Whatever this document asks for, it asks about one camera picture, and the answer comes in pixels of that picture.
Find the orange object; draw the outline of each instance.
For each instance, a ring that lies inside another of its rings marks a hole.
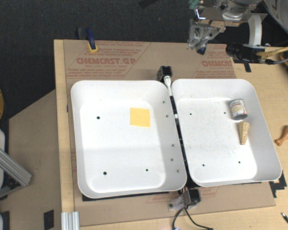
[[[280,139],[275,140],[275,143],[281,146],[283,142],[287,139],[288,139],[288,126],[285,128],[283,136]]]
[[[280,58],[281,60],[284,60],[284,59],[285,59],[284,53],[280,54],[279,58]]]

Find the black bracket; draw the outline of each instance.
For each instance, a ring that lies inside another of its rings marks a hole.
[[[156,80],[159,82],[164,82],[164,76],[172,76],[172,68],[170,66],[161,66],[157,73]]]
[[[243,64],[246,72],[252,72],[251,66],[250,66],[250,64],[249,64],[248,62],[242,61],[242,60],[237,60],[237,59],[233,59],[233,61],[234,61],[235,63],[241,63],[241,64]]]
[[[278,183],[275,182],[269,182],[270,183],[270,187],[273,193],[273,197],[276,198],[276,191],[277,190],[284,190],[285,187],[287,186],[285,177],[284,177],[284,172],[282,172],[282,175],[280,176]]]
[[[44,213],[44,230],[49,230],[54,227],[54,210]]]

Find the tan cardboard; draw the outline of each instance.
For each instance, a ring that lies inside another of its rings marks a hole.
[[[28,186],[0,201],[0,213],[10,213],[11,230],[44,229],[44,214],[52,210],[52,229],[61,229],[56,91],[9,120],[9,155],[32,174]]]
[[[70,90],[80,80],[153,80],[160,66],[171,66],[172,80],[183,78],[236,78],[225,45],[208,45],[204,56],[184,43],[97,41],[98,51],[91,53],[87,41],[64,40],[66,86],[75,210],[81,226],[172,217],[168,194],[82,201],[77,184],[77,169]],[[268,182],[200,188],[201,203],[191,214],[274,206]]]

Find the wooden cone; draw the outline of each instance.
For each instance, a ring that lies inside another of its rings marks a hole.
[[[241,145],[245,145],[246,140],[248,138],[248,133],[250,129],[250,123],[248,122],[239,122],[238,123],[238,130],[239,130],[239,137]]]

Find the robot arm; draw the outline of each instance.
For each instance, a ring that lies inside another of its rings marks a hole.
[[[227,26],[247,22],[249,43],[229,45],[227,53],[243,61],[263,63],[263,57],[257,52],[264,51],[261,46],[261,22],[266,14],[251,13],[262,1],[271,16],[288,33],[288,0],[190,0],[190,8],[195,9],[196,16],[190,20],[189,47],[203,54],[209,40],[224,32]]]

